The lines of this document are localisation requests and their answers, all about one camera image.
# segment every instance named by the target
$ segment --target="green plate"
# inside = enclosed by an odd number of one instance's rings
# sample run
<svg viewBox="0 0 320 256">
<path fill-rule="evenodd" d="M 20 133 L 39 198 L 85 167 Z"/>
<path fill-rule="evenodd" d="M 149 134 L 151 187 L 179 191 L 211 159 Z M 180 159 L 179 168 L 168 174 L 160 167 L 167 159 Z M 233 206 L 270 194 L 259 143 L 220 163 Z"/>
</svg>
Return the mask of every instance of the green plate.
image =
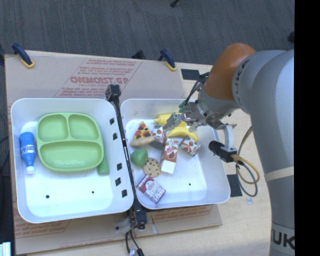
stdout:
<svg viewBox="0 0 320 256">
<path fill-rule="evenodd" d="M 42 116 L 36 129 L 41 162 L 58 172 L 95 168 L 104 158 L 99 127 L 87 114 L 56 112 Z"/>
</svg>

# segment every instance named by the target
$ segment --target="blue water bottle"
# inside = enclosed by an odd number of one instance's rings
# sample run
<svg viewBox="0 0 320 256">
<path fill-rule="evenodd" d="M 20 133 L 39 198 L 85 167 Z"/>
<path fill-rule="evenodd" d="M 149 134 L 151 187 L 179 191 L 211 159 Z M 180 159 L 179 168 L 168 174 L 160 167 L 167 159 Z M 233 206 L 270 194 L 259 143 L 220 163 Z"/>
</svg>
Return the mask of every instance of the blue water bottle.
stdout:
<svg viewBox="0 0 320 256">
<path fill-rule="evenodd" d="M 21 133 L 19 137 L 21 157 L 26 163 L 27 174 L 33 174 L 35 172 L 34 160 L 37 152 L 34 139 L 34 134 L 29 131 Z"/>
</svg>

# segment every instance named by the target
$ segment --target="cardboard sheet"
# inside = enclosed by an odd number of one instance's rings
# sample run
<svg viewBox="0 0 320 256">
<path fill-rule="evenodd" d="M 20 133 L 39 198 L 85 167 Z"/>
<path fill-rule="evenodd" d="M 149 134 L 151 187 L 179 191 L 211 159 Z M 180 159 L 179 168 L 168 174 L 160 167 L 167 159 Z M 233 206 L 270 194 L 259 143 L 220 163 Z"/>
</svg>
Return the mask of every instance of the cardboard sheet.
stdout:
<svg viewBox="0 0 320 256">
<path fill-rule="evenodd" d="M 181 71 L 172 72 L 164 61 L 119 59 L 51 52 L 27 51 L 35 62 L 27 69 L 18 55 L 5 56 L 9 132 L 10 109 L 22 98 L 103 99 L 109 84 L 119 84 L 120 103 L 126 99 L 185 98 Z M 13 149 L 10 137 L 10 149 Z M 77 218 L 42 224 L 25 221 L 17 208 L 16 177 L 11 154 L 12 194 L 16 254 L 123 240 L 114 223 L 126 213 Z M 217 205 L 171 208 L 147 213 L 139 237 L 222 225 Z"/>
</svg>

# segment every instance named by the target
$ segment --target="gray robot arm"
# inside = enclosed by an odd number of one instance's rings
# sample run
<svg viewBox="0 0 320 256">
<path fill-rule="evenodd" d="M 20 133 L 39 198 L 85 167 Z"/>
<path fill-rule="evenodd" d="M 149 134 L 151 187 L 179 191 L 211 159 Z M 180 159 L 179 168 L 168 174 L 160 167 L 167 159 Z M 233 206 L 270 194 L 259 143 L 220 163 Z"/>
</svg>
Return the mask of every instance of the gray robot arm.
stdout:
<svg viewBox="0 0 320 256">
<path fill-rule="evenodd" d="M 221 120 L 239 108 L 250 115 L 271 203 L 269 255 L 295 255 L 294 50 L 256 52 L 232 44 L 213 65 L 198 99 L 180 107 L 178 118 L 191 130 L 203 125 L 224 129 L 227 143 L 216 144 L 215 150 L 225 162 L 235 152 L 232 128 Z M 165 128 L 178 123 L 168 119 Z"/>
</svg>

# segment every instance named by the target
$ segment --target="green apple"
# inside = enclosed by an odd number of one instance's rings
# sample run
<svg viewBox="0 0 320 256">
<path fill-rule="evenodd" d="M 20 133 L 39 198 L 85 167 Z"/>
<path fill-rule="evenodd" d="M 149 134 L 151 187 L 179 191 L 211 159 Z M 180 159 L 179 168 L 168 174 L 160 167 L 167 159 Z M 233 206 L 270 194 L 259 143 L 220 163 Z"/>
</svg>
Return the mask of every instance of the green apple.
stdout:
<svg viewBox="0 0 320 256">
<path fill-rule="evenodd" d="M 135 165 L 142 167 L 147 162 L 148 152 L 145 149 L 135 149 L 130 158 Z"/>
</svg>

